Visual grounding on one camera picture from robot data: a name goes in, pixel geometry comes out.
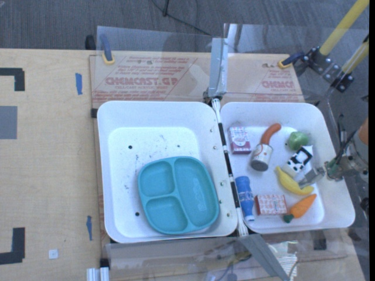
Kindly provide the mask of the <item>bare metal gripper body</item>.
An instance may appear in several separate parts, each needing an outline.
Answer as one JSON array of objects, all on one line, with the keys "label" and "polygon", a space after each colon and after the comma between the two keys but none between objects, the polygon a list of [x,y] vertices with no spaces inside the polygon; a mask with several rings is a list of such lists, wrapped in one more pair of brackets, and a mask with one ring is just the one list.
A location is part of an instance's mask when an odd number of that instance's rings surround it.
[{"label": "bare metal gripper body", "polygon": [[334,181],[342,181],[345,177],[356,174],[346,155],[337,156],[325,162],[325,170],[327,178]]}]

